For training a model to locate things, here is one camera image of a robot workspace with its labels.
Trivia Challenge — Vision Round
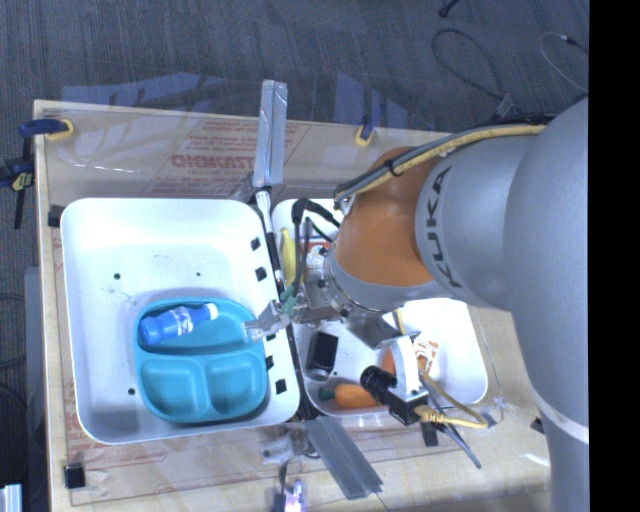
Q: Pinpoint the black cylinder on white bracket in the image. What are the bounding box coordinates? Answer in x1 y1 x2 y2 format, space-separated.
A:
359 334 431 427

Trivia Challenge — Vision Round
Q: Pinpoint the blue bottle with white cap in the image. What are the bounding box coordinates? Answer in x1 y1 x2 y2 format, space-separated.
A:
138 301 220 347

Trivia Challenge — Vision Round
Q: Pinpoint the yellow banana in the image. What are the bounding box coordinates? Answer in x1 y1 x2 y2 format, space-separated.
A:
279 227 299 290

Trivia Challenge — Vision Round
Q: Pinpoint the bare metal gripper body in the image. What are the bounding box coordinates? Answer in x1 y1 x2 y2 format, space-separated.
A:
289 259 352 326

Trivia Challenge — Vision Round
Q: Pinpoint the orange carrot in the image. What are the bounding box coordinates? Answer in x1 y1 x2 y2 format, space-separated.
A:
318 382 379 412

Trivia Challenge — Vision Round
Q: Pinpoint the brown board with red print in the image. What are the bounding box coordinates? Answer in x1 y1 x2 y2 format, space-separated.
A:
32 98 552 512

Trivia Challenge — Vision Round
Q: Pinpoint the white plastic tray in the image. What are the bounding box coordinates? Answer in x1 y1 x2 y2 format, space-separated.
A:
59 197 302 446
271 198 490 419

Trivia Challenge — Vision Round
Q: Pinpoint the white and orange packet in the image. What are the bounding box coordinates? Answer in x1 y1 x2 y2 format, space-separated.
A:
306 238 335 274
413 339 441 374

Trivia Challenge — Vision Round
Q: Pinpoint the blue divided plate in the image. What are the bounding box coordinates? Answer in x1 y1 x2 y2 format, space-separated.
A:
132 297 270 425

